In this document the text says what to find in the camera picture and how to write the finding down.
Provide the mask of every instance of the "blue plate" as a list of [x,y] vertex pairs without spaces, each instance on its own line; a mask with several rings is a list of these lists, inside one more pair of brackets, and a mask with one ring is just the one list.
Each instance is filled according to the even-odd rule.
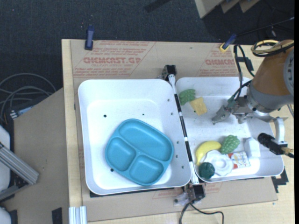
[[173,152],[171,140],[162,132],[141,120],[128,119],[110,137],[105,159],[119,174],[150,186],[163,176]]

